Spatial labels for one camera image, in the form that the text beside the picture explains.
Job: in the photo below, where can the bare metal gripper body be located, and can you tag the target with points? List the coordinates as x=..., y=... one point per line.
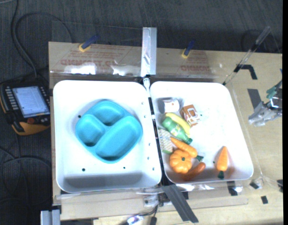
x=275, y=108

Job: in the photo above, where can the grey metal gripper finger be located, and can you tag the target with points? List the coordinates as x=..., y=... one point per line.
x=263, y=121
x=257, y=112

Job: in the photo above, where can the white plastic tray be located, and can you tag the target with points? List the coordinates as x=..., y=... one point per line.
x=219, y=97
x=69, y=177

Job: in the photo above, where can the brown cardboard board red print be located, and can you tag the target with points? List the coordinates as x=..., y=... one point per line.
x=263, y=163

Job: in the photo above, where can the orange carrot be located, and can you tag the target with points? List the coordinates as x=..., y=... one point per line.
x=222, y=159
x=185, y=147

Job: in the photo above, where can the orange and white carton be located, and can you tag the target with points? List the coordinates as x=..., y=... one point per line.
x=190, y=115

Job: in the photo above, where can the yellow banana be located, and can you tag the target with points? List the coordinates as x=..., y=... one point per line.
x=181, y=122

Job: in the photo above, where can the orange-brown sausage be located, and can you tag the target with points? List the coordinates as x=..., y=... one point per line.
x=196, y=170

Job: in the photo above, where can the green plastic bottle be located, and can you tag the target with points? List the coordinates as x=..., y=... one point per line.
x=173, y=126

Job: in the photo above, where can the small white can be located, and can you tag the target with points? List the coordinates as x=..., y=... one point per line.
x=171, y=105

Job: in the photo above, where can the orange pumpkin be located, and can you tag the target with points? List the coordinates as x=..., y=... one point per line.
x=179, y=163

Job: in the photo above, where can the green and white packet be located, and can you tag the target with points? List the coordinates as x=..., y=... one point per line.
x=164, y=142

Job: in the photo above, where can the blue divided plate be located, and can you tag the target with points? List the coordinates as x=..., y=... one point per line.
x=118, y=137

